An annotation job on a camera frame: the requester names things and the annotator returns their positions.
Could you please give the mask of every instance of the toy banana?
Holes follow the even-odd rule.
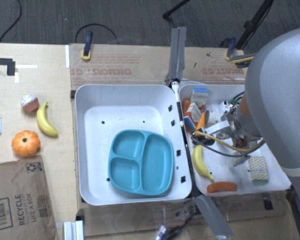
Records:
[[[47,104],[45,101],[41,107],[36,112],[36,120],[40,129],[47,135],[57,136],[57,129],[49,122],[47,116]]]
[[[202,145],[196,145],[192,152],[192,162],[195,170],[198,174],[208,177],[211,181],[214,177],[209,173],[203,159],[202,159],[203,148]]]

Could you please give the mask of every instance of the brown paper bag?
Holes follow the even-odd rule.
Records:
[[[54,240],[55,235],[41,155],[0,163],[0,240]]]

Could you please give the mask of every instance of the white tray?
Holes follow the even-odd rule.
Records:
[[[190,194],[192,183],[188,160],[176,97],[170,88],[165,85],[87,84],[76,91],[75,110],[79,186],[81,196],[88,204],[172,201]],[[163,135],[173,146],[171,185],[160,196],[125,192],[109,181],[112,141],[120,131],[132,129]]]
[[[212,110],[217,112],[219,110],[219,104],[223,101],[228,101],[235,95],[245,90],[244,85],[193,85],[188,84],[180,88],[179,97],[182,102],[184,99],[189,99],[193,88],[204,88],[209,90],[209,96],[205,104],[206,110]],[[192,144],[191,133],[187,133],[187,139],[189,144],[190,153],[192,154],[195,147]],[[231,139],[224,140],[226,143],[232,145]],[[211,148],[224,152],[227,154],[233,154],[234,151],[224,145],[215,142]],[[251,180],[250,173],[248,172],[249,166],[246,161],[236,167],[229,167],[229,163],[233,159],[216,152],[213,152],[203,147],[203,162],[207,169],[212,172],[214,176],[213,181],[207,177],[201,176],[194,170],[195,183],[205,195],[208,196],[229,196],[229,195],[243,195],[260,192],[271,192],[271,191],[284,191],[290,188],[291,182],[287,175],[282,171],[278,164],[278,161],[271,153],[267,144],[264,144],[258,150],[252,152],[251,156],[265,157],[265,162],[269,174],[268,182],[253,183]],[[233,182],[237,184],[237,191],[223,191],[223,192],[207,192],[207,186],[212,182]]]

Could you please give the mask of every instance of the cupcake frosting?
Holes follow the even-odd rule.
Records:
[[[23,98],[21,99],[21,106],[24,106],[30,102],[32,102],[34,99],[36,99],[37,97],[33,94],[27,94],[25,96],[23,96]]]

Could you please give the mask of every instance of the wooden table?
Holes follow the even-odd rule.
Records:
[[[119,45],[113,45],[112,47],[105,45],[104,47],[106,54],[109,53],[112,47],[116,51],[120,51]],[[71,83],[71,72],[69,65],[67,65],[69,63],[69,58],[66,57],[68,48],[68,45],[0,43],[0,58],[13,59],[16,66],[20,67],[17,69],[18,78],[16,78],[15,76],[7,76],[7,67],[0,65],[0,117],[2,118],[0,163],[19,159],[13,153],[11,147],[11,140],[16,133],[25,129],[38,133],[41,139],[40,155],[42,155],[52,211],[57,223],[56,239],[59,240],[62,239],[63,222],[75,220],[78,211],[77,198],[79,196],[77,195],[78,175],[76,175],[74,142],[74,101],[70,97],[72,84],[74,83]],[[129,51],[129,47],[125,46],[124,50]],[[160,50],[156,54],[157,56],[163,53],[164,57],[159,61],[161,64],[162,62],[165,64],[158,68],[166,69],[168,72],[170,48],[158,47],[157,50]],[[195,51],[198,55],[210,56],[207,50],[202,48],[189,48],[186,51]],[[195,62],[198,59],[193,57],[192,54],[186,57],[186,64],[188,60]],[[22,110],[20,100],[26,94],[36,95],[40,104],[43,101],[48,101],[48,118],[59,132],[57,138],[51,138],[41,132],[37,125],[36,115],[25,113]],[[281,216],[281,220],[270,218],[268,222],[266,219],[254,220],[255,222],[241,221],[237,224],[233,222],[231,228],[237,236],[236,239],[246,239],[245,236],[249,232],[260,236],[259,239],[265,236],[265,238],[268,236],[271,239],[299,239],[289,204],[285,204],[285,209],[287,216]],[[140,239],[142,236],[150,238],[153,234],[153,232],[145,234],[138,232],[129,235],[129,239]],[[196,226],[192,226],[190,229],[185,229],[183,235],[187,239],[200,239],[204,236],[207,237],[204,239],[214,239],[208,226],[200,226],[197,230]],[[95,239],[110,238],[96,236]],[[126,238],[114,236],[111,239]]]

